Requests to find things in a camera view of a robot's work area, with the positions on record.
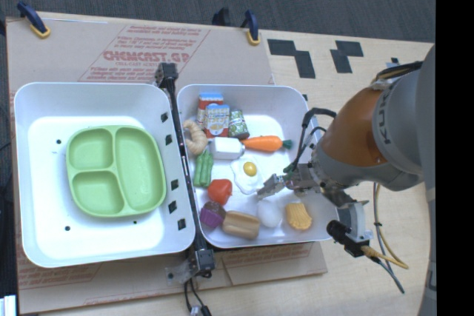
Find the toy carrot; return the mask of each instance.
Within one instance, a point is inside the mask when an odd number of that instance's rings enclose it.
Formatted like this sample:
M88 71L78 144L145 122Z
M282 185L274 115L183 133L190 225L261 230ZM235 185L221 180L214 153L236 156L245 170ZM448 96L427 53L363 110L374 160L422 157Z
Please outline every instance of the toy carrot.
M284 147L291 148L291 140L282 140L276 135L261 135L241 140L246 149L262 150L264 152L276 152Z

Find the beige toy food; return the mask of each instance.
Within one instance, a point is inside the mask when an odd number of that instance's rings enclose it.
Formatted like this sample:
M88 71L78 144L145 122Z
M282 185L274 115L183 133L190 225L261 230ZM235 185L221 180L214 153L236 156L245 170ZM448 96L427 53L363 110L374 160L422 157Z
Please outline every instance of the beige toy food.
M188 138L184 139L187 148L194 155L200 155L207 146L207 137L204 130L199 127L198 123L192 120L185 120L183 128L188 129L191 133L191 140Z
M222 230L229 235L252 240L258 236L260 220L255 216L237 211L227 211Z
M285 206L288 224L298 230L306 230L313 219L308 215L303 203L289 203Z

